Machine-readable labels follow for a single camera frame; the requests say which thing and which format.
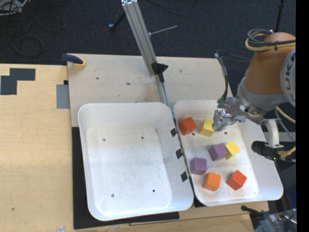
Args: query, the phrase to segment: purple cube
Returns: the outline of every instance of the purple cube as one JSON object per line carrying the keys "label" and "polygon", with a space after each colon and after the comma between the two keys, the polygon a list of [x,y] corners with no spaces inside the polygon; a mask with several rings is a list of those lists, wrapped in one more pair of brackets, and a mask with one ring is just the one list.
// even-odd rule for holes
{"label": "purple cube", "polygon": [[190,172],[192,174],[204,174],[207,171],[207,161],[204,158],[195,157],[190,161]]}
{"label": "purple cube", "polygon": [[220,160],[228,154],[224,144],[213,145],[208,152],[213,161]]}

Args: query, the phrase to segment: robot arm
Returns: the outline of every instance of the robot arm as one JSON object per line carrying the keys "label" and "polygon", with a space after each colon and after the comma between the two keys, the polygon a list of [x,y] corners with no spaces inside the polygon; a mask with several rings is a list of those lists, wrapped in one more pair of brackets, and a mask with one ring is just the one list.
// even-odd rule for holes
{"label": "robot arm", "polygon": [[[255,37],[265,34],[267,37],[263,42],[255,40]],[[227,125],[243,123],[246,119],[265,125],[271,136],[269,143],[254,142],[252,150],[274,160],[277,151],[283,148],[279,145],[277,128],[280,119],[265,119],[264,115],[284,102],[295,107],[295,37],[263,29],[251,30],[248,35],[246,47],[255,54],[238,86],[236,97],[223,97],[218,101],[218,108],[222,110],[215,110],[212,128],[222,131]]]}

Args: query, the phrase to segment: black connector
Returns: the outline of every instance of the black connector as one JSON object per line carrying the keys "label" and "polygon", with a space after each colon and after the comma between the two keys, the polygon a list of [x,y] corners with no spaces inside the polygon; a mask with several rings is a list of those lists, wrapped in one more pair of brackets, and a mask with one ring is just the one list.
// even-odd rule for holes
{"label": "black connector", "polygon": [[254,141],[251,145],[251,149],[259,154],[260,156],[266,157],[270,160],[278,160],[280,159],[280,155],[277,154],[277,151],[283,150],[283,147],[271,148],[266,145],[266,142],[262,141]]}

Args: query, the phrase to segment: orange cube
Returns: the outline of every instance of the orange cube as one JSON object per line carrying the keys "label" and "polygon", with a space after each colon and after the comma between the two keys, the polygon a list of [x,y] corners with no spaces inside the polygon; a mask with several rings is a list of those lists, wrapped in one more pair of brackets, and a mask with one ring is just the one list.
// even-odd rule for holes
{"label": "orange cube", "polygon": [[221,175],[208,172],[204,176],[203,188],[216,191],[220,187]]}
{"label": "orange cube", "polygon": [[188,117],[183,119],[179,124],[178,124],[179,130],[182,132],[182,134],[185,136],[195,130],[197,127],[196,123],[192,119],[192,117]]}
{"label": "orange cube", "polygon": [[244,176],[239,170],[236,170],[233,172],[226,183],[234,190],[238,190],[243,186],[245,181],[247,180],[247,177]]}

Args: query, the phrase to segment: yellow cube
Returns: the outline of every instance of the yellow cube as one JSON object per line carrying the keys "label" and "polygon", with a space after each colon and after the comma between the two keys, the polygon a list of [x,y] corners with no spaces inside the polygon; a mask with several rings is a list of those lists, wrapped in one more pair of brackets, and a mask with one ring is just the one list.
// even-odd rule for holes
{"label": "yellow cube", "polygon": [[210,137],[213,135],[214,130],[212,128],[213,121],[210,119],[204,119],[199,126],[199,134],[202,134],[204,136]]}
{"label": "yellow cube", "polygon": [[229,142],[228,144],[225,145],[225,147],[228,151],[228,154],[225,156],[227,160],[231,158],[233,155],[240,152],[240,148],[237,146],[237,144],[234,141]]}

